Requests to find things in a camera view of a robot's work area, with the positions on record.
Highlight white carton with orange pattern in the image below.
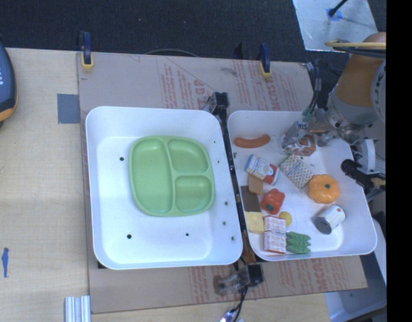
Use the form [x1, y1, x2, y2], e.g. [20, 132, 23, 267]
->
[278, 153, 315, 191]

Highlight red bell pepper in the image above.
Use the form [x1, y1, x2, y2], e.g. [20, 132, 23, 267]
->
[260, 188, 287, 215]

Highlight thin black and white rod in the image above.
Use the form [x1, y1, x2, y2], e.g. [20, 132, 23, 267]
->
[220, 111, 252, 264]

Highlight white can with orange dot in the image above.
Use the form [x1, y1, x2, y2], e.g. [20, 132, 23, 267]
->
[313, 203, 347, 235]

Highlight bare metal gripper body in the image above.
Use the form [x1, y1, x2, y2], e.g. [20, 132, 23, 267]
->
[305, 108, 358, 146]

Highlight brown cardboard board red print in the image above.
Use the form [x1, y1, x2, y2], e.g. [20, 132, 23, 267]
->
[76, 51, 369, 315]

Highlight brown chocolate slab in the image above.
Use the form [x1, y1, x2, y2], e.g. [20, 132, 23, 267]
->
[240, 185, 262, 213]

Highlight orange and white carton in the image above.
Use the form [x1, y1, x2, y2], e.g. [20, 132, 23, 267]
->
[284, 133, 317, 158]

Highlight orange pumpkin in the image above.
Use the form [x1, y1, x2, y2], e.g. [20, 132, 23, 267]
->
[307, 174, 340, 205]

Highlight green pea pods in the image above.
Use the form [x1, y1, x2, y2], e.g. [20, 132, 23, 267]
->
[285, 231, 312, 255]

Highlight white plastic tray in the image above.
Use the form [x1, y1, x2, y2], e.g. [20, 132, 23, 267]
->
[226, 109, 378, 262]
[85, 105, 244, 270]

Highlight orange juice carton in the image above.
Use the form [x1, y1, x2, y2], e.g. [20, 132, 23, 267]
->
[262, 215, 288, 255]

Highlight black cylinder on white bracket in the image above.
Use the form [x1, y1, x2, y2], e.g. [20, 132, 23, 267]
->
[340, 138, 387, 194]

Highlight tan bread slice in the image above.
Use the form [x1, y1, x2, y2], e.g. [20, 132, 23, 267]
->
[248, 173, 265, 195]

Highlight yellow cheese slice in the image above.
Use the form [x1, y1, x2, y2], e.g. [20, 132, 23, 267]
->
[244, 211, 266, 235]

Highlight blue white and red can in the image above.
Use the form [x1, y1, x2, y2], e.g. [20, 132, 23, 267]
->
[244, 153, 281, 186]

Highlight black block with thin wires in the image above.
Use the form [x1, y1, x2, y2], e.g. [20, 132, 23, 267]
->
[204, 91, 231, 115]
[213, 262, 265, 297]

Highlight orange sausage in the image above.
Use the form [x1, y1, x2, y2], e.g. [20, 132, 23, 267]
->
[233, 133, 272, 149]

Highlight green divided plate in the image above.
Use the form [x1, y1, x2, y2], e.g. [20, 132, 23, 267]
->
[128, 135, 216, 218]

